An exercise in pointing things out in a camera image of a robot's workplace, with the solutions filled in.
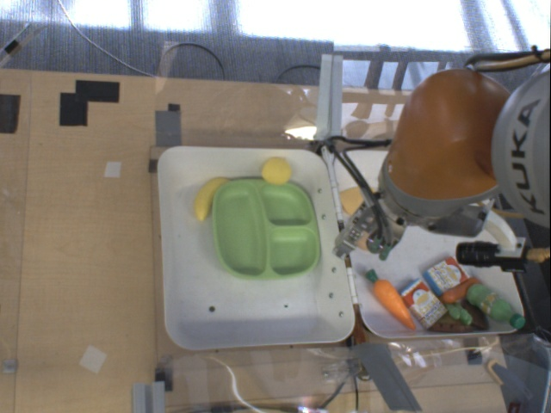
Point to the orange sausage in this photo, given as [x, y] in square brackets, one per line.
[458, 291]

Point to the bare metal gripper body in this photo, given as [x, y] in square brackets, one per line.
[371, 222]

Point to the green plastic bottle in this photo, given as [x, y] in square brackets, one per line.
[490, 303]

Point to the red and white carton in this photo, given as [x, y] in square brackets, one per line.
[424, 306]

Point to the white plastic tray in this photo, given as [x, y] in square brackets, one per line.
[435, 248]
[258, 312]

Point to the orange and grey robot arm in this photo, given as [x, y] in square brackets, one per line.
[447, 136]

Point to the brown biscuit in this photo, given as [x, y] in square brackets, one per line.
[447, 327]

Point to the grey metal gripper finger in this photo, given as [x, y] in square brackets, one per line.
[344, 242]

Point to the black cylinder on white bracket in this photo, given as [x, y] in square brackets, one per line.
[478, 254]

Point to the pale wood board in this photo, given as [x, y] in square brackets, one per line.
[86, 230]

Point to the blue and white carton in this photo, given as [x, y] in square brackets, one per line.
[443, 275]

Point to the yellow round biscuit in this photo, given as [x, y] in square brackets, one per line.
[276, 171]

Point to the orange carrot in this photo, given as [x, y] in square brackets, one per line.
[389, 297]

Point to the green divided plate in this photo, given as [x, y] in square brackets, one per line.
[239, 230]

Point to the yellow banana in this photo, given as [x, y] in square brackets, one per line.
[203, 202]

